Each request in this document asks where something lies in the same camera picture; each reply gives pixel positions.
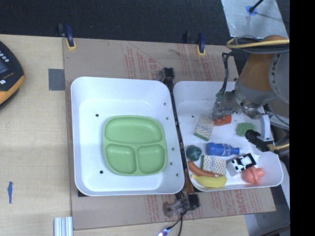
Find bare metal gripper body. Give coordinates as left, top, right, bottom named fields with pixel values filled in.
left=212, top=91, right=265, bottom=120

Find light green grapes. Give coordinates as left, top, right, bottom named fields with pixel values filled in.
left=235, top=122, right=256, bottom=137

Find green and white packet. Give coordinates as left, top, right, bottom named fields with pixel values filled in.
left=193, top=114, right=215, bottom=142
left=200, top=154, right=227, bottom=177

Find blue bottle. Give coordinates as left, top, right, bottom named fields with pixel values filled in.
left=205, top=142, right=241, bottom=157

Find dark green broccoli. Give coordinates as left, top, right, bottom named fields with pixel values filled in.
left=186, top=145, right=202, bottom=161

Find black and white carton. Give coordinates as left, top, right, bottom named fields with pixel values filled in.
left=226, top=152, right=261, bottom=177

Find white plastic tray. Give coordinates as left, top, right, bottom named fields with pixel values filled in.
left=70, top=76, right=185, bottom=197
left=173, top=81, right=284, bottom=192

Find orange sausage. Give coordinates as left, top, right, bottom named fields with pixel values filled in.
left=187, top=160, right=222, bottom=178

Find pink lumpy toy food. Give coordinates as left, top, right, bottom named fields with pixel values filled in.
left=242, top=167, right=265, bottom=184

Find yellow banana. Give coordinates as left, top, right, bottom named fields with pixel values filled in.
left=191, top=174, right=227, bottom=188

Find green divided plate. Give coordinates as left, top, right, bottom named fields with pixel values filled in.
left=102, top=115, right=168, bottom=177

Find brown cardboard board red print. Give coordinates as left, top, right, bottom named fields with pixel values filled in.
left=62, top=37, right=277, bottom=231

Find black cylinder on white bracket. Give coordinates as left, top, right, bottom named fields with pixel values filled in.
left=245, top=114, right=274, bottom=153

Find black block with thin wires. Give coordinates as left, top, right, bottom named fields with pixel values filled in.
left=163, top=192, right=200, bottom=217
left=158, top=67, right=175, bottom=84

